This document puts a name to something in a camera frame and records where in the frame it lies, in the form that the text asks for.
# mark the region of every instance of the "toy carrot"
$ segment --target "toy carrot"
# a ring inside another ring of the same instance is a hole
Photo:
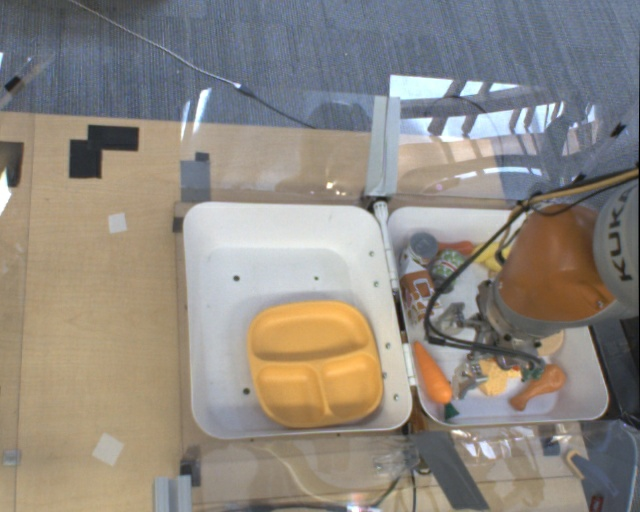
[[[445,406],[446,419],[456,416],[458,411],[451,405],[451,399],[453,398],[451,384],[442,373],[438,363],[434,361],[420,342],[413,343],[413,353],[416,366],[422,376],[422,382],[426,387],[427,396],[434,402]]]

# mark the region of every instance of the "yellow plate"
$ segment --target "yellow plate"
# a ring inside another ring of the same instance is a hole
[[[367,320],[338,301],[297,302],[257,315],[248,334],[260,405],[290,428],[357,421],[382,399],[382,370]]]

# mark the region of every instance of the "soda can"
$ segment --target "soda can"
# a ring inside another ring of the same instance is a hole
[[[454,249],[445,249],[438,254],[438,257],[433,260],[429,267],[434,286],[439,288],[451,274],[458,270],[464,261],[464,256]],[[452,291],[453,283],[451,283],[446,290],[443,290],[442,293],[450,293]]]
[[[409,239],[409,245],[400,255],[400,275],[406,272],[410,262],[427,268],[431,260],[438,254],[438,241],[429,233],[415,233]]]

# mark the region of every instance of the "table surface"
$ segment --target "table surface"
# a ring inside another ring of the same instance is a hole
[[[139,150],[104,151],[102,179],[70,179],[69,141],[86,139],[89,124],[139,127]],[[192,159],[195,150],[210,153],[220,185],[216,199],[256,199],[255,190],[241,184],[260,185],[268,171],[286,185],[271,197],[305,201],[309,196],[300,190],[340,176],[349,203],[364,183],[369,136],[223,125],[199,130],[190,145],[179,123],[0,115],[0,140],[25,143],[22,183],[0,217],[1,241],[19,260],[8,278],[0,276],[1,314],[9,326],[0,333],[8,354],[0,363],[0,440],[22,455],[17,471],[0,468],[3,510],[151,510],[154,478],[175,477],[190,446],[200,447],[203,463],[197,510],[258,498],[341,497],[338,477],[345,475],[372,497],[388,485],[352,471],[363,460],[370,464],[372,447],[386,439],[379,436],[295,443],[207,438],[189,414],[179,363],[172,223],[181,197],[180,160]],[[459,144],[458,151],[466,149]],[[433,151],[436,162],[440,150]],[[405,157],[411,161],[410,153]],[[289,187],[298,173],[305,185]],[[109,216],[120,213],[126,231],[111,234]],[[20,353],[15,341],[21,335]],[[509,432],[515,435],[506,429],[496,436]],[[92,456],[105,433],[123,444],[114,465]],[[584,510],[582,487],[562,460],[528,446],[470,466],[492,509]],[[418,485],[421,503],[448,510],[433,477],[418,477]],[[410,485],[398,489],[385,510],[410,510]]]

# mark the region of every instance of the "white square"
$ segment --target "white square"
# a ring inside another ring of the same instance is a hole
[[[127,219],[124,213],[109,215],[109,233],[122,233],[127,230]]]
[[[98,441],[92,455],[99,461],[109,464],[109,466],[115,466],[122,448],[124,448],[124,443],[105,433],[100,437],[100,441]]]

